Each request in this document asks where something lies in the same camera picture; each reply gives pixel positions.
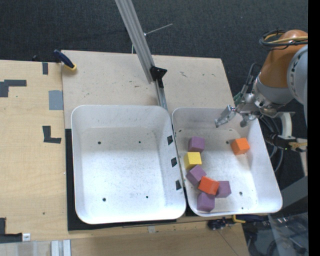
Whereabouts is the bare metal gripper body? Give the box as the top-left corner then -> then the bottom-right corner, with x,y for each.
235,91 -> 279,119

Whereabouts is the purple cube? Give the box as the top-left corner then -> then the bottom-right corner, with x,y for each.
187,136 -> 206,154
215,180 -> 232,199
185,164 -> 208,187
196,191 -> 216,213

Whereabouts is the black cylinder on white bracket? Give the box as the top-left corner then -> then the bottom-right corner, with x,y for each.
265,111 -> 296,151

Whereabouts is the yellow cube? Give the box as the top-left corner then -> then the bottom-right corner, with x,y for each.
183,151 -> 203,171

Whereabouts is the orange cube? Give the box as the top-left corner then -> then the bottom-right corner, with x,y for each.
230,137 -> 251,156

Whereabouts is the white plastic tray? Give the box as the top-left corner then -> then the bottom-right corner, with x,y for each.
70,104 -> 187,225
171,106 -> 284,218

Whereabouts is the red-orange cube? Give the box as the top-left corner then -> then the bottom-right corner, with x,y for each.
197,175 -> 221,196

